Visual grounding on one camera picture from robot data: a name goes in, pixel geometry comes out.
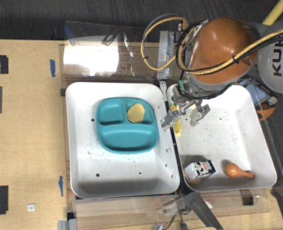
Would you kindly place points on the white milk carton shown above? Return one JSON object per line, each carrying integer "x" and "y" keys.
{"x": 200, "y": 169}

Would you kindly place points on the white plastic tray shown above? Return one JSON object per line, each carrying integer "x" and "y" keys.
{"x": 229, "y": 133}
{"x": 122, "y": 171}

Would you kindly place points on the orange chicken drumstick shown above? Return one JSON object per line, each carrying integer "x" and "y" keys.
{"x": 233, "y": 170}

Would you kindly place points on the yellow round biscuit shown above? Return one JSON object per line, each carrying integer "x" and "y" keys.
{"x": 136, "y": 113}

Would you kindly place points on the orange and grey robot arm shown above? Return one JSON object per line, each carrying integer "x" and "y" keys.
{"x": 218, "y": 47}

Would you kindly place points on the teal divided plate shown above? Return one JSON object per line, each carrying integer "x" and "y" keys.
{"x": 127, "y": 138}

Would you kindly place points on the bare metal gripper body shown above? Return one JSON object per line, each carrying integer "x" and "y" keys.
{"x": 184, "y": 99}

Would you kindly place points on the yellow banana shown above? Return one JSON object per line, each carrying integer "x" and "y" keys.
{"x": 177, "y": 128}

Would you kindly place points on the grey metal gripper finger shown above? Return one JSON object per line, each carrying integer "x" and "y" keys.
{"x": 170, "y": 119}
{"x": 199, "y": 114}

